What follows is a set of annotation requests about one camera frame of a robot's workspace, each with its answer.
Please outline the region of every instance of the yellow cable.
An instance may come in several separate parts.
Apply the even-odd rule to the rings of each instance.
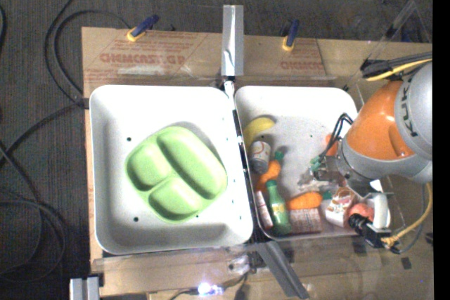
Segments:
[[[425,212],[422,214],[422,216],[416,222],[412,223],[410,226],[408,226],[407,228],[405,228],[402,231],[400,231],[400,233],[398,233],[397,235],[393,235],[393,236],[390,236],[390,237],[383,237],[381,239],[381,241],[383,241],[386,244],[388,249],[393,247],[395,245],[395,243],[397,241],[399,241],[400,238],[403,235],[409,233],[411,230],[413,230],[414,228],[419,226],[427,218],[427,216],[430,214],[431,208],[432,208],[432,189],[431,189],[430,183],[427,183],[426,186],[427,186],[427,190],[428,190],[428,206],[427,206],[427,209],[425,210]]]
[[[367,81],[381,80],[381,79],[384,79],[384,78],[386,78],[386,77],[388,77],[390,75],[395,74],[396,72],[401,72],[402,70],[408,69],[409,67],[413,67],[415,65],[426,63],[426,62],[429,62],[431,60],[432,60],[432,58],[419,60],[419,61],[416,61],[414,63],[403,64],[403,65],[400,65],[398,67],[395,67],[393,70],[391,70],[389,72],[383,72],[382,74],[376,75],[374,77],[367,78],[366,80]]]

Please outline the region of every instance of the green bottle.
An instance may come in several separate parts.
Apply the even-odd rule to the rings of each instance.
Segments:
[[[274,234],[287,235],[292,231],[292,226],[289,222],[289,213],[286,209],[286,203],[281,195],[278,193],[276,187],[276,180],[269,180],[266,182],[267,192],[269,193],[269,212],[274,222]]]

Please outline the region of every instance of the light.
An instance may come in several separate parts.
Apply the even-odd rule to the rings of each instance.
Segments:
[[[222,295],[224,293],[224,288],[217,285],[210,285],[207,282],[202,282],[198,285],[197,291],[200,296]]]

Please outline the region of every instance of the carrot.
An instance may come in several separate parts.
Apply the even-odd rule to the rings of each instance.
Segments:
[[[266,182],[269,180],[276,180],[278,178],[278,175],[280,175],[281,172],[280,160],[283,159],[283,156],[284,154],[282,152],[275,151],[275,159],[269,162],[267,171],[259,177],[256,184],[256,191],[265,191]]]
[[[313,209],[321,205],[322,199],[318,192],[310,191],[288,200],[286,207],[288,210]]]
[[[328,134],[325,137],[325,140],[326,140],[327,144],[330,142],[330,139],[331,139],[331,134]],[[326,152],[326,154],[327,154],[327,156],[332,157],[332,156],[336,155],[337,153],[338,153],[338,142],[335,142],[333,144],[333,146],[330,148],[330,150]]]

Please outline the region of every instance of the banana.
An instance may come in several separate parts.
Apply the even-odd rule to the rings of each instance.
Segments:
[[[248,123],[243,131],[245,149],[249,150],[257,134],[270,129],[273,125],[275,122],[268,117],[257,117]]]

